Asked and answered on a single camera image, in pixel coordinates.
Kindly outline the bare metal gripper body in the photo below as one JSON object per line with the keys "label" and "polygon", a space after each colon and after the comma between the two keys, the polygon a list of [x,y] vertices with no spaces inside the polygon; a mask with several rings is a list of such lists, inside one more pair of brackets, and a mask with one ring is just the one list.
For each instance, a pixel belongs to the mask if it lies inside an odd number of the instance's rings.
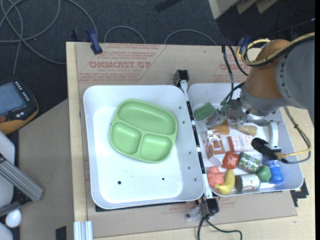
{"label": "bare metal gripper body", "polygon": [[245,99],[232,99],[221,107],[221,113],[233,122],[246,123],[263,121],[269,115],[268,112],[254,108]]}

